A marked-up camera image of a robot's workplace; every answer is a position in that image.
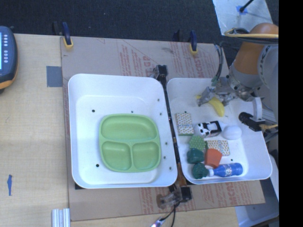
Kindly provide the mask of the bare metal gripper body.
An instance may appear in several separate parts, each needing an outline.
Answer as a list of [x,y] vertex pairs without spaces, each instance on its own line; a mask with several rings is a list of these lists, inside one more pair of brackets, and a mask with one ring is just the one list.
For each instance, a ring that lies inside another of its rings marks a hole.
[[215,87],[215,93],[222,99],[223,95],[232,95],[245,102],[254,99],[254,89],[246,87],[233,77],[220,77]]

